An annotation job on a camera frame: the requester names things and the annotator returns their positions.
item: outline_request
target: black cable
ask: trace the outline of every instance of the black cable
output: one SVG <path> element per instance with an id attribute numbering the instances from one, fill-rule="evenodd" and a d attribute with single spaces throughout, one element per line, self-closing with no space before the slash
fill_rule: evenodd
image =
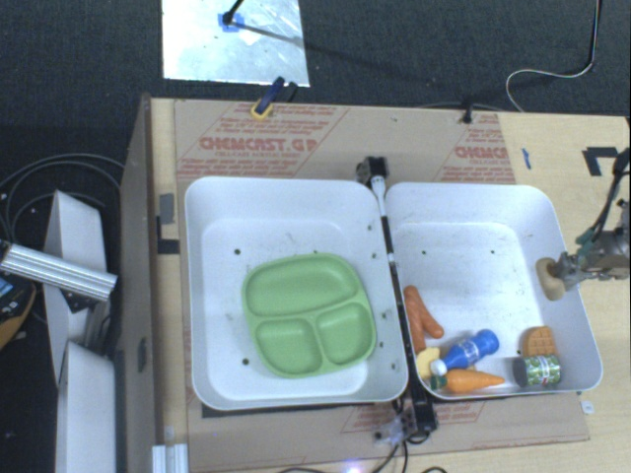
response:
<path id="1" fill-rule="evenodd" d="M 404 402 L 403 402 L 403 398 L 396 398 L 392 400 L 392 408 L 394 409 L 394 412 L 396 412 L 396 415 L 401 415 L 403 413 L 403 408 L 404 408 Z"/>
<path id="2" fill-rule="evenodd" d="M 13 180 L 18 175 L 20 175 L 20 173 L 23 173 L 33 167 L 36 167 L 37 165 L 43 165 L 44 163 L 49 163 L 55 160 L 74 160 L 74 159 L 98 160 L 98 161 L 103 161 L 111 165 L 114 165 L 116 167 L 119 167 L 120 169 L 125 169 L 125 165 L 122 163 L 119 163 L 117 160 L 113 160 L 112 158 L 108 158 L 106 156 L 100 156 L 98 154 L 90 154 L 90 153 L 59 154 L 56 156 L 50 156 L 49 158 L 43 158 L 41 160 L 37 160 L 36 162 L 32 162 L 28 165 L 25 165 L 24 167 L 21 167 L 20 169 L 11 173 L 11 175 L 9 175 L 8 177 L 3 178 L 0 181 L 0 187 L 4 187 L 7 183 L 9 183 L 11 180 Z"/>
<path id="3" fill-rule="evenodd" d="M 412 445 L 422 445 L 423 443 L 425 443 L 425 441 L 429 439 L 429 437 L 430 437 L 429 435 L 426 435 L 422 439 L 414 439 L 413 437 L 410 437 L 407 439 L 407 442 Z"/>
<path id="4" fill-rule="evenodd" d="M 6 239 L 10 240 L 11 239 L 11 233 L 9 232 L 9 227 L 7 226 L 7 223 L 5 222 L 5 220 L 2 217 L 2 215 L 0 215 L 0 228 L 2 228 L 2 231 L 6 235 Z"/>
<path id="5" fill-rule="evenodd" d="M 422 105 L 417 105 L 417 108 L 462 108 L 461 101 L 435 101 L 432 103 L 423 103 Z M 470 105 L 471 108 L 480 108 L 483 110 L 493 110 L 495 112 L 504 112 L 505 108 L 501 108 L 495 105 L 489 105 L 488 103 L 472 103 Z"/>
<path id="6" fill-rule="evenodd" d="M 592 43 L 590 44 L 590 55 L 588 57 L 587 64 L 585 65 L 585 67 L 583 67 L 583 69 L 580 72 L 569 73 L 569 74 L 556 74 L 554 72 L 548 72 L 547 70 L 524 68 L 524 69 L 516 70 L 515 72 L 513 72 L 511 75 L 508 76 L 505 83 L 506 95 L 508 96 L 513 106 L 519 112 L 524 112 L 524 109 L 516 102 L 516 100 L 511 95 L 511 80 L 515 76 L 520 75 L 520 74 L 537 74 L 537 75 L 544 75 L 547 77 L 554 77 L 556 79 L 577 79 L 587 74 L 590 70 L 592 70 L 592 68 L 594 67 L 596 63 L 596 43 L 598 39 L 598 26 L 600 23 L 601 8 L 602 8 L 602 0 L 596 0 L 596 5 L 594 9 L 594 22 L 592 24 Z"/>
<path id="7" fill-rule="evenodd" d="M 104 178 L 106 178 L 116 189 L 120 187 L 118 184 L 118 181 L 111 174 L 89 163 L 71 162 L 71 161 L 55 161 L 55 162 L 48 162 L 42 165 L 37 165 L 34 167 L 29 166 L 28 167 L 29 169 L 27 171 L 24 171 L 24 174 L 18 180 L 16 180 L 16 182 L 13 184 L 13 187 L 11 188 L 9 192 L 9 195 L 7 197 L 7 203 L 5 205 L 5 217 L 7 220 L 11 219 L 11 202 L 13 201 L 13 196 L 15 195 L 15 192 L 20 187 L 20 185 L 34 173 L 37 173 L 38 171 L 41 171 L 43 169 L 49 169 L 53 167 L 79 167 L 83 169 L 89 169 L 91 171 L 94 171 L 95 173 L 98 173 Z"/>
<path id="8" fill-rule="evenodd" d="M 398 450 L 398 445 L 395 445 L 392 448 L 392 452 L 388 455 L 388 457 L 386 457 L 386 460 L 384 462 L 382 462 L 382 464 L 380 464 L 377 469 L 374 469 L 372 471 L 372 473 L 379 473 L 380 471 L 382 471 L 389 462 L 392 461 L 392 458 L 394 457 L 394 455 L 396 454 L 396 451 Z"/>
<path id="9" fill-rule="evenodd" d="M 105 318 L 101 321 L 101 325 L 99 326 L 99 334 L 97 335 L 97 338 L 101 338 L 103 335 L 103 326 L 105 325 L 106 321 L 109 321 L 109 323 L 111 323 L 111 313 L 108 313 Z"/>
<path id="10" fill-rule="evenodd" d="M 279 471 L 278 473 L 289 473 L 290 471 L 304 471 L 305 473 L 325 473 L 321 469 L 301 468 L 299 466 L 296 466 L 294 468 L 287 468 Z"/>
<path id="11" fill-rule="evenodd" d="M 403 442 L 403 467 L 401 468 L 401 473 L 405 473 L 407 471 L 407 459 L 409 458 L 409 452 L 407 450 L 407 443 Z"/>
<path id="12" fill-rule="evenodd" d="M 73 198 L 91 201 L 95 205 L 97 205 L 97 206 L 99 206 L 101 208 L 105 208 L 105 203 L 97 200 L 96 198 L 93 198 L 92 196 L 90 196 L 88 194 L 75 193 L 75 192 L 67 193 L 67 194 L 69 194 Z M 16 226 L 18 225 L 18 221 L 24 215 L 24 213 L 27 211 L 27 209 L 29 209 L 29 207 L 32 207 L 35 203 L 37 203 L 39 201 L 42 201 L 42 200 L 54 197 L 54 195 L 55 195 L 55 193 L 42 194 L 41 196 L 38 196 L 37 198 L 34 198 L 33 200 L 28 201 L 27 203 L 25 203 L 20 208 L 20 210 L 18 210 L 16 215 L 13 217 L 13 221 L 11 222 L 11 226 L 9 227 L 10 231 L 9 231 L 8 235 L 9 235 L 9 239 L 11 241 L 13 241 L 14 243 L 20 243 L 20 241 L 16 237 Z"/>

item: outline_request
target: toy carrot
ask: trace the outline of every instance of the toy carrot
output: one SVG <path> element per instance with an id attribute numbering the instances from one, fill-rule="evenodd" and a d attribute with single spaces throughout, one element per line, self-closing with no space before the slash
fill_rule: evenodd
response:
<path id="1" fill-rule="evenodd" d="M 403 290 L 403 298 L 410 324 L 414 352 L 418 354 L 425 349 L 424 331 L 427 331 L 432 338 L 442 338 L 445 330 L 425 307 L 416 287 L 407 286 Z"/>
<path id="2" fill-rule="evenodd" d="M 504 381 L 500 376 L 490 373 L 454 369 L 449 370 L 445 376 L 432 376 L 430 386 L 432 389 L 447 387 L 451 392 L 464 394 L 475 389 L 499 385 Z"/>

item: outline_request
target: toy can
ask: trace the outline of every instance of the toy can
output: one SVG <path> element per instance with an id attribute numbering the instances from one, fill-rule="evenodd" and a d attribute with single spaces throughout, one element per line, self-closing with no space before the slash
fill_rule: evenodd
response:
<path id="1" fill-rule="evenodd" d="M 514 375 L 521 387 L 558 383 L 561 381 L 561 364 L 553 354 L 519 358 L 515 361 Z"/>

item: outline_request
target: green plate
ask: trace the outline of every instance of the green plate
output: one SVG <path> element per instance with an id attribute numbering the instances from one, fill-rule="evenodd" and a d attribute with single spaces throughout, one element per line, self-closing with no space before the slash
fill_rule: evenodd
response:
<path id="1" fill-rule="evenodd" d="M 242 289 L 250 336 L 274 373 L 298 378 L 364 361 L 375 348 L 373 312 L 353 267 L 334 254 L 254 268 Z"/>

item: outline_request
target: blue bottle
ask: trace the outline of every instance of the blue bottle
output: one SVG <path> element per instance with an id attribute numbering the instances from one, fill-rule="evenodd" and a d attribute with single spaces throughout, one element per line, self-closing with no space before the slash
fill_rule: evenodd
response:
<path id="1" fill-rule="evenodd" d="M 500 348 L 500 341 L 490 329 L 482 329 L 478 334 L 455 344 L 442 359 L 433 361 L 430 370 L 443 376 L 454 368 L 467 369 L 484 356 L 495 354 Z"/>

